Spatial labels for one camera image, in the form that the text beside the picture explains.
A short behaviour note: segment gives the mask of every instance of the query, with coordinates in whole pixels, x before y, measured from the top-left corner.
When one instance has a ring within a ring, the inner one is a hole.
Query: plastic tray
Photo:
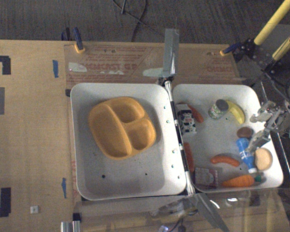
[[[276,188],[283,182],[283,172],[273,145],[270,141],[263,147],[273,155],[272,166],[263,171],[264,181],[248,188],[224,188],[219,184],[233,177],[248,174],[246,165],[241,162],[239,167],[232,167],[224,163],[213,165],[210,159],[218,154],[238,156],[236,132],[243,126],[251,127],[254,132],[264,129],[264,123],[251,123],[249,118],[259,110],[259,99],[253,89],[244,85],[177,85],[173,89],[174,102],[188,103],[204,116],[204,123],[196,123],[196,134],[183,135],[184,142],[190,143],[196,167],[217,170],[218,187],[211,189],[198,186],[202,192],[223,192],[233,190]],[[208,115],[208,109],[218,99],[230,100],[240,105],[246,115],[246,121],[240,125],[231,113],[225,114],[219,120],[213,120]]]
[[[98,148],[88,125],[91,109],[132,97],[156,130],[155,143],[133,157],[114,160]],[[155,84],[77,84],[71,90],[76,182],[88,200],[176,195],[186,187],[184,166],[167,91]]]

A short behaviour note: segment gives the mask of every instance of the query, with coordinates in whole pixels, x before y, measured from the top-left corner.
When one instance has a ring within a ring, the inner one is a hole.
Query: orange carrot
[[[242,175],[240,177],[236,177],[227,181],[222,182],[224,187],[229,188],[245,188],[250,187],[255,183],[255,179],[249,175]]]
[[[240,165],[240,162],[232,157],[227,157],[227,156],[214,156],[211,158],[211,163],[212,164],[217,164],[217,163],[226,163],[230,164],[234,167],[238,167]]]
[[[190,105],[188,105],[188,107],[191,109],[192,116],[195,118],[195,120],[202,124],[204,122],[203,116],[194,107]]]
[[[185,154],[186,154],[186,158],[187,158],[189,171],[191,173],[193,173],[194,169],[195,169],[195,166],[194,166],[193,154],[192,154],[192,150],[191,150],[190,144],[189,143],[184,143],[184,148],[185,148]]]

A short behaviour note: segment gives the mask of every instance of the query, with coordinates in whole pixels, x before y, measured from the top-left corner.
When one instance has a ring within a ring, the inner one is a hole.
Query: yellow pipe
[[[285,15],[290,10],[290,0],[284,0],[280,5],[279,9],[274,13],[272,18],[268,21],[268,23],[264,26],[258,36],[255,38],[254,43],[256,45],[261,45],[267,37],[269,37],[270,33],[274,30],[277,24],[285,17]]]
[[[272,57],[275,61],[279,61],[290,50],[290,37],[273,53]]]

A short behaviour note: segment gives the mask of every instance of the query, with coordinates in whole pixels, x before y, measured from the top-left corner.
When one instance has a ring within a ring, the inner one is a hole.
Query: banana
[[[242,110],[242,108],[231,102],[231,101],[227,101],[228,105],[229,105],[229,111],[234,115],[234,117],[236,118],[236,120],[240,123],[240,124],[244,124],[245,122],[245,114]]]

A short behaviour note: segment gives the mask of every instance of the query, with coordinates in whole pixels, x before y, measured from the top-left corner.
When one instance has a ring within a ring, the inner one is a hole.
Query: water bottle
[[[246,151],[249,145],[249,140],[247,138],[240,138],[236,141],[236,145],[238,147],[238,150],[239,150],[239,153],[243,162],[248,167],[248,172],[250,174],[256,173],[257,168],[255,167],[255,164],[254,164],[255,158],[249,151]]]

